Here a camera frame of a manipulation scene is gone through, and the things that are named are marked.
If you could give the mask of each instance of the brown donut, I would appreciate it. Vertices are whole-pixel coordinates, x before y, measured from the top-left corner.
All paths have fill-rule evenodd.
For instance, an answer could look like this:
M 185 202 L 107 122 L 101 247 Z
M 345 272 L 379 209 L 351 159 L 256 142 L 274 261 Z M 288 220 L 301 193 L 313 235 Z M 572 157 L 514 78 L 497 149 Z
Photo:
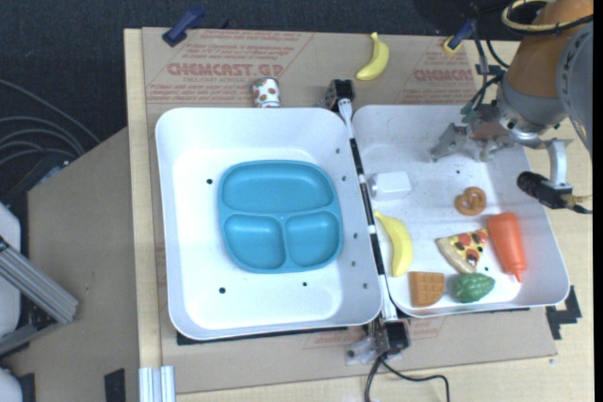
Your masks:
M 478 215 L 486 207 L 486 194 L 476 186 L 470 186 L 454 199 L 454 207 L 468 217 Z

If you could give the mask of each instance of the white tray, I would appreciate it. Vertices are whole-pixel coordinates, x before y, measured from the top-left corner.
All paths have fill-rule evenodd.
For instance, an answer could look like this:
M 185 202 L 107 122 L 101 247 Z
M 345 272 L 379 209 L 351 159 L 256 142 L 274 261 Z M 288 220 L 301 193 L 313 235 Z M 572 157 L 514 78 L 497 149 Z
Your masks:
M 353 117 L 366 177 L 406 171 L 411 183 L 410 195 L 396 201 L 373 201 L 373 209 L 399 218 L 406 226 L 414 249 L 409 271 L 441 272 L 448 283 L 437 303 L 413 307 L 409 277 L 391 276 L 391 245 L 376 221 L 392 300 L 412 316 L 509 310 L 563 301 L 569 280 L 546 209 L 516 185 L 517 176 L 530 170 L 524 149 L 516 146 L 501 150 L 492 161 L 483 163 L 477 160 L 478 148 L 466 143 L 458 153 L 437 162 L 430 159 L 430 149 L 446 127 L 451 122 L 461 124 L 460 109 L 448 105 L 372 105 L 362 107 Z M 475 185 L 485 192 L 487 206 L 480 215 L 466 217 L 454 208 L 454 198 Z M 514 212 L 519 219 L 528 266 L 523 281 L 502 271 L 489 241 L 477 271 L 493 277 L 495 288 L 477 302 L 459 303 L 449 295 L 450 284 L 458 273 L 440 254 L 435 239 L 485 228 L 488 217 L 505 211 Z
M 182 334 L 217 339 L 362 325 L 377 316 L 382 296 L 365 209 L 336 114 L 316 107 L 177 108 L 160 118 L 155 133 L 168 304 Z M 237 163 L 270 159 L 314 163 L 333 181 L 343 247 L 329 265 L 252 273 L 228 256 L 220 238 L 220 177 Z

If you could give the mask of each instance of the patterned can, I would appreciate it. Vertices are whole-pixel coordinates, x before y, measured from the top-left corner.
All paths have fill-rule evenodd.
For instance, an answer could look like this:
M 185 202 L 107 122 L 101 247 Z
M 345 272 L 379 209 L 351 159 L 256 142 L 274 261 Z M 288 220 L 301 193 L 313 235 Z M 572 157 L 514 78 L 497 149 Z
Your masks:
M 272 77 L 262 77 L 252 83 L 255 107 L 281 107 L 279 82 Z

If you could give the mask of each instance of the pizza slice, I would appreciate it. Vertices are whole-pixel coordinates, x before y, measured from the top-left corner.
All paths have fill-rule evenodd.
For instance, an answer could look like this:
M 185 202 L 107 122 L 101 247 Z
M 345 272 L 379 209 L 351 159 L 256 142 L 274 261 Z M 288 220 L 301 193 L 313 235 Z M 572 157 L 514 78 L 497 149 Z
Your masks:
M 482 228 L 435 240 L 444 258 L 460 273 L 475 273 L 481 253 L 488 240 L 488 230 Z

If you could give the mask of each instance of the toy banana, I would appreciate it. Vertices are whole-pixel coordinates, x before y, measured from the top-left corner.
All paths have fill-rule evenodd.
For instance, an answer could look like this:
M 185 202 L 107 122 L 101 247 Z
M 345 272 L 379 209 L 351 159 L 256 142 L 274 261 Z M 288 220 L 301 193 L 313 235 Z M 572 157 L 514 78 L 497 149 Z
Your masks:
M 373 39 L 373 56 L 370 61 L 356 73 L 356 78 L 360 81 L 372 81 L 379 77 L 387 67 L 389 61 L 389 47 L 379 39 L 377 32 L 373 32 L 370 37 Z
M 392 259 L 392 274 L 395 277 L 403 275 L 413 261 L 413 242 L 411 235 L 406 230 L 404 223 L 394 217 L 387 217 L 380 211 L 374 211 L 377 218 L 385 228 L 389 240 L 394 247 Z

